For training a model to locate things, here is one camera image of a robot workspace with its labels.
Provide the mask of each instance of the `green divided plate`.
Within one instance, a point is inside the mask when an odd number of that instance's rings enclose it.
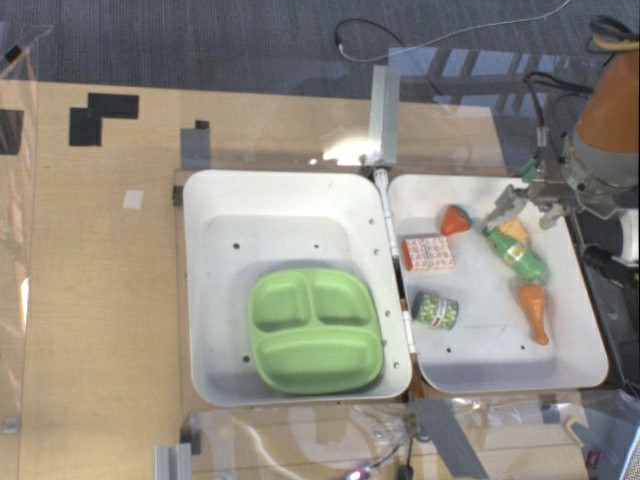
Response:
[[[382,368],[369,291],[342,270],[293,269],[262,277],[249,300],[249,331],[260,377],[283,393],[355,390]]]

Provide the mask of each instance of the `white cable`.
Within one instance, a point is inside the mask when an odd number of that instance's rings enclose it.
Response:
[[[430,39],[429,41],[426,41],[424,43],[415,45],[415,46],[409,46],[408,48],[402,48],[400,50],[398,50],[397,52],[393,52],[393,53],[387,53],[385,55],[380,55],[379,57],[373,57],[370,59],[358,59],[356,57],[351,57],[350,55],[346,54],[344,52],[344,49],[342,48],[342,43],[340,43],[338,45],[338,52],[340,52],[340,55],[342,55],[345,59],[347,59],[348,61],[351,62],[362,62],[362,63],[371,63],[371,62],[378,62],[384,59],[388,59],[390,57],[393,57],[395,55],[402,55],[405,53],[408,53],[412,50],[417,50],[418,48],[424,48],[425,46],[431,46],[432,44],[435,43],[439,43],[440,41],[444,41],[445,39],[449,39],[450,37],[453,36],[457,36],[459,34],[465,34],[466,32],[471,32],[473,30],[480,30],[483,28],[490,28],[490,27],[499,27],[502,25],[514,25],[517,23],[529,23],[532,21],[538,21],[538,20],[544,20],[545,18],[548,18],[549,16],[553,16],[554,14],[556,14],[557,12],[560,12],[562,9],[564,9],[567,5],[569,5],[569,3],[572,0],[565,0],[560,6],[556,7],[554,10],[549,11],[545,14],[541,14],[540,16],[534,16],[532,18],[519,18],[519,19],[515,19],[515,20],[507,20],[507,21],[497,21],[495,23],[485,23],[483,25],[474,25],[471,27],[467,27],[467,28],[463,28],[460,30],[455,30],[453,32],[449,32],[448,34],[445,34],[443,36],[440,37],[436,37],[435,39]]]

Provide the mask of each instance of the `black tape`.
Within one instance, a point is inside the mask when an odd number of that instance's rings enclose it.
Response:
[[[138,119],[139,96],[89,93],[89,115],[118,119]]]
[[[13,48],[11,48],[11,50],[4,54],[4,58],[7,59],[7,62],[9,64],[11,64],[18,57],[20,57],[20,55],[22,55],[22,48],[20,48],[18,45],[15,45]]]
[[[0,109],[0,155],[17,155],[22,144],[22,110]]]
[[[102,119],[86,108],[72,108],[69,114],[69,146],[102,146]]]

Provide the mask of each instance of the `red and white box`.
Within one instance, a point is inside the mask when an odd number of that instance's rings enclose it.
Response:
[[[404,262],[409,272],[453,268],[455,262],[445,236],[407,238],[402,241]]]

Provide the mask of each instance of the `green can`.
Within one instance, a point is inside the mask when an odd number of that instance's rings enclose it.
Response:
[[[411,313],[419,322],[448,331],[458,318],[458,302],[433,293],[420,292],[413,302]]]

